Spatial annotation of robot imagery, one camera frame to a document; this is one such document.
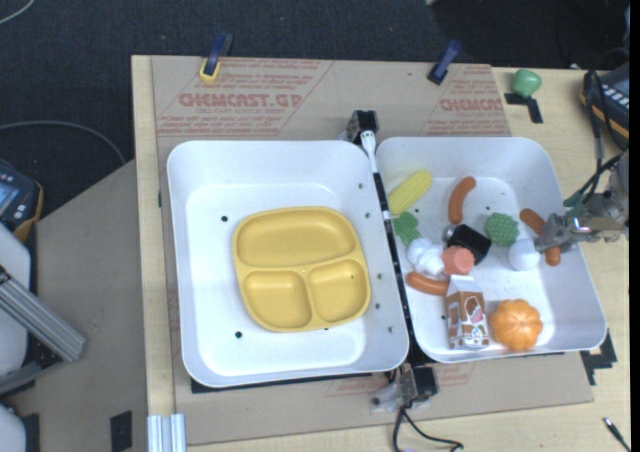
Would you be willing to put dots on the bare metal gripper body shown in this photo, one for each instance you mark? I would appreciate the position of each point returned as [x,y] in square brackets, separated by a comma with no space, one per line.
[602,220]

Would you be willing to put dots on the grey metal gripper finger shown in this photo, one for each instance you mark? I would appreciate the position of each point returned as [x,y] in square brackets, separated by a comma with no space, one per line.
[560,223]
[555,242]

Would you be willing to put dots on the orange sausage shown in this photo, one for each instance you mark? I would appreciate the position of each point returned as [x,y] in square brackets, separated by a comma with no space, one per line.
[460,200]
[531,220]
[425,283]

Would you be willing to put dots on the white egg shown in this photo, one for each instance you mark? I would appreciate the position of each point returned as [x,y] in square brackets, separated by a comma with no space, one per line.
[523,256]

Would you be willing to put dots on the green dotted round vegetable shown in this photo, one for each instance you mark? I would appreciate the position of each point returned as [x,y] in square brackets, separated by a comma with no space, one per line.
[501,229]

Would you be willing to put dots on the white plastic tray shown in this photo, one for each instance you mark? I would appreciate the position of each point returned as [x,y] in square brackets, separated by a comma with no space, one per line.
[210,260]
[560,300]

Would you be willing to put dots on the black box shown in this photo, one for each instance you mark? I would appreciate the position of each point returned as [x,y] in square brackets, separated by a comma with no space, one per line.
[470,240]

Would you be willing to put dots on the orange mandarin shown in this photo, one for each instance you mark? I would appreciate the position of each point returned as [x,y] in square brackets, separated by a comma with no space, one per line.
[516,325]

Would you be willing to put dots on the pink round toy food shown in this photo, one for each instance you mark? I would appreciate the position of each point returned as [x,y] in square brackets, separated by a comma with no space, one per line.
[458,260]

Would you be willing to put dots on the small grey round can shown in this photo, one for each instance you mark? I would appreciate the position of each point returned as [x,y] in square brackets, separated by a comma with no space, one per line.
[448,233]

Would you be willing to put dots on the brown and white carton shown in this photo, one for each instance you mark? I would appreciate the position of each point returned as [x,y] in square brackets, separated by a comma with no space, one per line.
[467,315]

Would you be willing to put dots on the white lumpy toy food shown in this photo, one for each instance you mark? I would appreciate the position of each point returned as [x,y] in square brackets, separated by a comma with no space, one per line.
[424,255]

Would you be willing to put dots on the green pepper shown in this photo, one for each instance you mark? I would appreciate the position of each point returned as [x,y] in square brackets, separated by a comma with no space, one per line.
[526,83]

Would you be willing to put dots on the green broccoli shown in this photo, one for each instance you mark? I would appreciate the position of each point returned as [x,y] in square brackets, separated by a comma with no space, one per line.
[405,227]

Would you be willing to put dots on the yellow corn cob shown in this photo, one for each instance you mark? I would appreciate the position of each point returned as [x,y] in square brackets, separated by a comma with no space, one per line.
[409,191]

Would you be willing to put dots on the thin black and white rod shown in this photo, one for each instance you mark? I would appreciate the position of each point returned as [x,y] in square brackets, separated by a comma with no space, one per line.
[387,220]

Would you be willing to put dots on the yellow divided plate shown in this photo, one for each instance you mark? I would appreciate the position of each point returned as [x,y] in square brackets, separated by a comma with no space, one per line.
[295,240]

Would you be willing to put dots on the brown cardboard board red print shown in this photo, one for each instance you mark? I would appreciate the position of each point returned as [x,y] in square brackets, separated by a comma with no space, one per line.
[310,90]

